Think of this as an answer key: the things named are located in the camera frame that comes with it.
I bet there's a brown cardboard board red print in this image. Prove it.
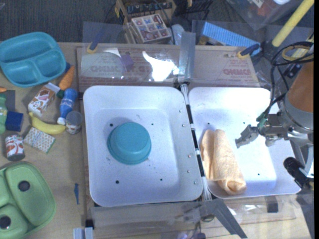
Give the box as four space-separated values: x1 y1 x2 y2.
76 43 298 230

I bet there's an orange towel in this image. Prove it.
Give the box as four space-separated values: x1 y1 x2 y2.
200 128 247 196

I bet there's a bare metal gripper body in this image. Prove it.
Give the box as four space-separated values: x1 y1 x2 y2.
258 113 314 144

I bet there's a blue divided plate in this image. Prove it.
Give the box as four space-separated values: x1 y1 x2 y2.
0 31 67 88

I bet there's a green bottle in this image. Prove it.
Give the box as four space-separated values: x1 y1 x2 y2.
0 93 8 134

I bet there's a red and white can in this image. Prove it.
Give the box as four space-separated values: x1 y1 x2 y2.
4 134 26 162

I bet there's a green divided plate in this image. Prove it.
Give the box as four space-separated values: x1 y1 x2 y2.
0 161 57 239

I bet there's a white patterned packet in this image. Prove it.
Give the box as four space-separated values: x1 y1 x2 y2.
22 126 56 154

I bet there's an orange carrot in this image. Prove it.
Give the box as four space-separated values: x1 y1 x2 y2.
56 65 76 100

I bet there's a white plastic tray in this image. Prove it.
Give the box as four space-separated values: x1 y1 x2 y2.
188 86 302 199
82 85 204 208

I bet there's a white and brown carton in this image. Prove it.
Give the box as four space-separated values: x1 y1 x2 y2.
27 82 61 118

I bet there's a blue bottle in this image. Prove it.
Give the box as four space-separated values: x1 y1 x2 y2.
57 88 79 126

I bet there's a blue cube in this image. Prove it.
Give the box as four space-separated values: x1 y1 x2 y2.
5 111 24 132

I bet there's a black cylinder on white bracket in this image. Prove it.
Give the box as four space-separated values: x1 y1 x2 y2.
283 143 314 191

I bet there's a yellow banana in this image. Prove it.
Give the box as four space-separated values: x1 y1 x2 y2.
28 112 66 135

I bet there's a blue bowl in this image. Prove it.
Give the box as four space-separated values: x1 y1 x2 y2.
107 122 152 165

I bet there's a grey can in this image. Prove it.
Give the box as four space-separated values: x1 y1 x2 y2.
65 111 83 135

